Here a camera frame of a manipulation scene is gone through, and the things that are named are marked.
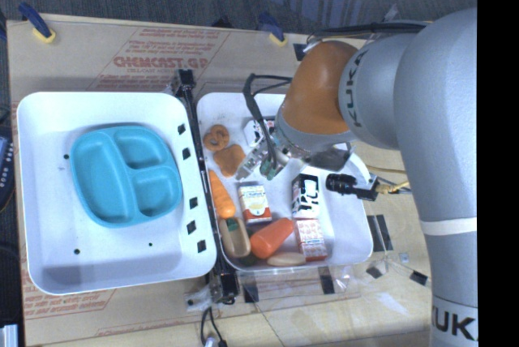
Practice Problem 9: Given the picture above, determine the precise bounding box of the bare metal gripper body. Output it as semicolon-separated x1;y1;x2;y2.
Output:
259;133;305;178

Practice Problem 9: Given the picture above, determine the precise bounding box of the brown biscuit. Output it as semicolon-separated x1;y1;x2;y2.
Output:
212;143;247;179

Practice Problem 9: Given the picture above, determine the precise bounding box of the black and white carton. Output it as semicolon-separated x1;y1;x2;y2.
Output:
242;117;277;148
290;173;321;221

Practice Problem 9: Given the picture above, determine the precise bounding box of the orange and white carton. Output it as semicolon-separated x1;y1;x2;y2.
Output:
237;182;273;225

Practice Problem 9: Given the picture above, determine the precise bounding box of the orange carrot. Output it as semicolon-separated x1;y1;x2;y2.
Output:
208;169;241;232

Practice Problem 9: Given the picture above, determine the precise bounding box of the brown pretzel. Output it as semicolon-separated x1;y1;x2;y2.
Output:
202;123;231;152

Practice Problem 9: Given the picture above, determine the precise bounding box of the red and white carton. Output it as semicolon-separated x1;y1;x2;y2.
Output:
293;218;329;263

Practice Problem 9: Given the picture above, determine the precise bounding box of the white plastic tray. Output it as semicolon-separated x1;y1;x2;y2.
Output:
15;91;218;296
195;92;375;272

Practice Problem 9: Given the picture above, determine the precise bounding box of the beige oval biscuit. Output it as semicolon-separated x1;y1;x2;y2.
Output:
266;251;307;268

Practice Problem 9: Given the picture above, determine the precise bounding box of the blue divided plate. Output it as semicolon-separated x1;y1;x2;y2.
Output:
69;125;184;229

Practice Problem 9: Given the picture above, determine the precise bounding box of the brown cardboard board red print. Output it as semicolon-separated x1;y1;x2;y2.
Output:
6;12;433;347

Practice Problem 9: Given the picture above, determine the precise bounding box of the black cylinder on white bracket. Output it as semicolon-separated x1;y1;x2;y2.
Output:
325;152;381;202

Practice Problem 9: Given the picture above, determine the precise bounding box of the black block with thin wires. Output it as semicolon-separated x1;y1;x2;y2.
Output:
172;68;197;95
208;270;241;305

